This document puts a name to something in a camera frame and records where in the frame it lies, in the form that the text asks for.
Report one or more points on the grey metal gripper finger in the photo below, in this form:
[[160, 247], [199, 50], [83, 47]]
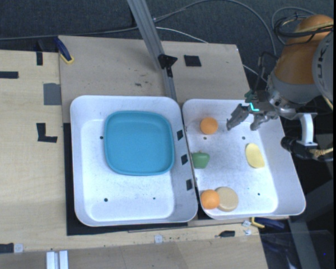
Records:
[[258, 121], [238, 116]]

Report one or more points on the brown cardboard board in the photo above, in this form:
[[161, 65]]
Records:
[[109, 71]]

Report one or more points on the white plastic tray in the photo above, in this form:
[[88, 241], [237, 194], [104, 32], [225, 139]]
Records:
[[229, 175], [128, 197]]

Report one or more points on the orange toy fruit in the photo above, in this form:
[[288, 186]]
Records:
[[209, 199]]

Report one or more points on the black cylinder on white bracket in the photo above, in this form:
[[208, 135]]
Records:
[[308, 130]]

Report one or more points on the green toy pepper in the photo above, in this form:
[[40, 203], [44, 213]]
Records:
[[200, 160]]

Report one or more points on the orange ball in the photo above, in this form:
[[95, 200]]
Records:
[[209, 125]]

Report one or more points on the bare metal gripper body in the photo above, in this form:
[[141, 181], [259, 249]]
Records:
[[274, 104]]

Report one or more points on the beige round biscuit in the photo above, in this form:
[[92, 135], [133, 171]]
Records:
[[228, 199]]

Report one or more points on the blue plate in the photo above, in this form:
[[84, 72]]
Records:
[[138, 143]]

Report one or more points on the yellow oval slice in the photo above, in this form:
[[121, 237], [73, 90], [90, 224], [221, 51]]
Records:
[[254, 155]]

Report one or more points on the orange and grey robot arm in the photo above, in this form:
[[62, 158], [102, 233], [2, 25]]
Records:
[[296, 63]]

